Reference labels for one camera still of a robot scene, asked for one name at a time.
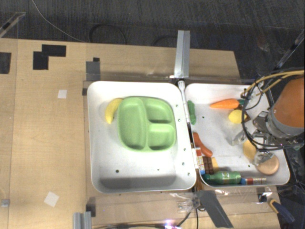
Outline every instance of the yellow fruit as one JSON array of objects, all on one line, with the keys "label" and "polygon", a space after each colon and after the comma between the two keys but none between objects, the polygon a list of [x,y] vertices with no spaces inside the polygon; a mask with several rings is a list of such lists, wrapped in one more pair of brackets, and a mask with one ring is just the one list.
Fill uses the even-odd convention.
[{"label": "yellow fruit", "polygon": [[122,98],[115,98],[107,105],[105,110],[105,119],[107,123],[111,124],[111,122],[113,121],[114,113],[118,109],[122,101]]},{"label": "yellow fruit", "polygon": [[244,155],[248,159],[254,160],[254,156],[256,154],[256,148],[253,146],[253,144],[249,140],[244,142],[244,144],[243,144],[243,152],[244,152]]},{"label": "yellow fruit", "polygon": [[240,124],[242,122],[242,111],[239,109],[235,109],[233,110],[230,114],[229,114],[229,120],[235,124]]}]

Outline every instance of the blue tool handle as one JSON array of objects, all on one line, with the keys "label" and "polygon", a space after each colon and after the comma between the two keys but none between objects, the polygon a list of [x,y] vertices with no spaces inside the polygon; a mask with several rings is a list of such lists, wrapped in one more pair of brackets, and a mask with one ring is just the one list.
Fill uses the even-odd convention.
[{"label": "blue tool handle", "polygon": [[289,224],[294,222],[295,218],[283,205],[280,205],[277,202],[273,202],[272,205],[276,208],[276,210],[284,217],[284,219]]}]

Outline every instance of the toy kitchen sink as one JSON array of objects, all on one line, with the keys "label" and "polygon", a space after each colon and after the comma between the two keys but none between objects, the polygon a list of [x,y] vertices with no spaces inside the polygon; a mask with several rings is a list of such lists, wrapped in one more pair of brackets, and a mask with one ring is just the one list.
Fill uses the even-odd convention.
[{"label": "toy kitchen sink", "polygon": [[[209,107],[223,99],[239,98],[245,87],[209,83],[188,85],[185,98],[194,103],[197,118],[191,129],[212,150],[220,170],[238,171],[243,177],[266,178],[263,186],[283,185],[290,177],[283,150],[274,152],[279,159],[279,170],[271,176],[263,175],[243,155],[242,144],[229,144],[229,139],[241,132],[241,124],[228,121],[229,110]],[[89,86],[87,97],[91,179],[99,192],[173,191],[194,186],[196,158],[182,93],[177,86],[99,81]],[[126,101],[109,124],[105,120],[105,110],[116,98]],[[267,98],[263,97],[248,115],[254,118],[268,107]]]}]

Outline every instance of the green bottle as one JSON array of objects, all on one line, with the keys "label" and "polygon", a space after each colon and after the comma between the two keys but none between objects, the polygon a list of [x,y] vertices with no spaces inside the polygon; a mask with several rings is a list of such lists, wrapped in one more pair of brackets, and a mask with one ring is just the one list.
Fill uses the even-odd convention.
[{"label": "green bottle", "polygon": [[218,171],[214,175],[204,174],[203,179],[210,185],[238,184],[241,175],[237,171]]}]

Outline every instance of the white cable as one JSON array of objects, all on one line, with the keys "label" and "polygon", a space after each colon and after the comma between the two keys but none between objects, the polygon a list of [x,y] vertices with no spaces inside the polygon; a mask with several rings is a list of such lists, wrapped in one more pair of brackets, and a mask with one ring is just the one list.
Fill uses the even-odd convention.
[{"label": "white cable", "polygon": [[59,30],[60,32],[62,32],[63,34],[65,34],[65,35],[67,35],[67,36],[73,38],[74,40],[77,40],[77,41],[79,41],[79,42],[85,42],[85,41],[82,41],[82,40],[80,40],[80,39],[77,39],[77,38],[75,38],[75,37],[69,35],[68,33],[64,32],[62,29],[58,28],[56,25],[54,25],[54,24],[52,24],[50,21],[48,21],[48,20],[43,16],[43,14],[40,12],[40,10],[38,9],[38,7],[37,7],[35,1],[32,0],[32,2],[33,2],[34,7],[36,8],[36,10],[38,11],[39,15],[40,15],[47,23],[49,23],[49,24],[50,24],[51,26],[53,26],[54,28],[58,29],[58,30]]}]

